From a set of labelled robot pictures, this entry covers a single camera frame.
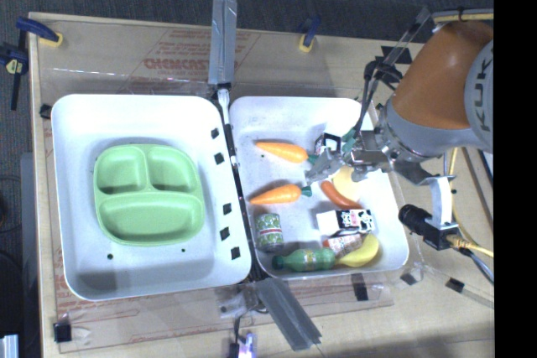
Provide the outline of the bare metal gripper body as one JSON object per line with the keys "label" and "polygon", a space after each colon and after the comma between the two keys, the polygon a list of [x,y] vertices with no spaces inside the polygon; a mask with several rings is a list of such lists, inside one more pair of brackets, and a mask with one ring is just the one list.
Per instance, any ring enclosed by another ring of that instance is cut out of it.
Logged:
{"label": "bare metal gripper body", "polygon": [[421,182],[421,155],[410,150],[387,128],[351,129],[343,137],[343,160],[360,182],[377,170],[395,172],[411,183]]}

